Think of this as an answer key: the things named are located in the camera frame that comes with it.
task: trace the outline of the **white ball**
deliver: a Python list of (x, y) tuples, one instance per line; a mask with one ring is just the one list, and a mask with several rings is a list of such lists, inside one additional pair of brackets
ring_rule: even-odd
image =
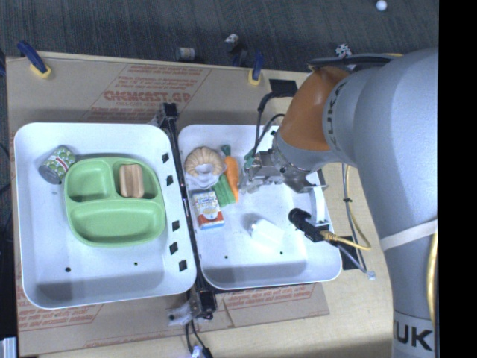
[(376, 3), (376, 8), (377, 10), (380, 10), (382, 12), (383, 10), (386, 10), (386, 8), (388, 8), (388, 3), (384, 0), (378, 0)]

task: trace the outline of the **yellow clamp tip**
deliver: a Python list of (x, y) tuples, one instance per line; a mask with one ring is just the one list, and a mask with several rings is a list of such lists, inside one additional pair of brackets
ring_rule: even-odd
[(253, 70), (252, 69), (248, 72), (248, 82), (251, 83), (252, 85), (257, 86), (258, 84), (260, 84), (261, 79), (262, 79), (262, 73), (261, 72), (260, 72), (258, 80), (253, 79)]
[(41, 78), (48, 78), (48, 76), (51, 74), (51, 68), (46, 65), (46, 72), (41, 73), (40, 70), (38, 70), (33, 64), (30, 64), (30, 69), (35, 73), (36, 75), (40, 76)]

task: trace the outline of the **brown arm segment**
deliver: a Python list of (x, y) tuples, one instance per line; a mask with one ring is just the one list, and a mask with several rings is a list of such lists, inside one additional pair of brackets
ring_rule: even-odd
[(329, 150), (323, 133), (323, 109), (333, 87), (348, 74), (343, 69), (325, 66), (307, 77), (280, 125), (280, 135), (285, 142), (304, 150)]

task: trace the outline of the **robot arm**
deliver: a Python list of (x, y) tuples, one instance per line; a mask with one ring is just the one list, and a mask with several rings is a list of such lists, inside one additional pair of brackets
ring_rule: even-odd
[(271, 150), (244, 171), (242, 188), (269, 179), (261, 173), (268, 167), (274, 183), (308, 192), (306, 176), (327, 163), (358, 169), (391, 278), (394, 358), (438, 349), (426, 292), (438, 218), (437, 78), (436, 48), (358, 72), (319, 68), (298, 89)]

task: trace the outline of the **drain hole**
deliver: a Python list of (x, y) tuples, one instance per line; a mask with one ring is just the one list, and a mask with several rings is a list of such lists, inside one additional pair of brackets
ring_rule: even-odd
[(171, 252), (171, 254), (174, 254), (175, 252), (177, 252), (179, 248), (177, 247), (177, 242), (173, 242), (172, 244), (169, 245), (169, 251)]
[(179, 263), (179, 271), (185, 271), (187, 269), (187, 261), (182, 260)]

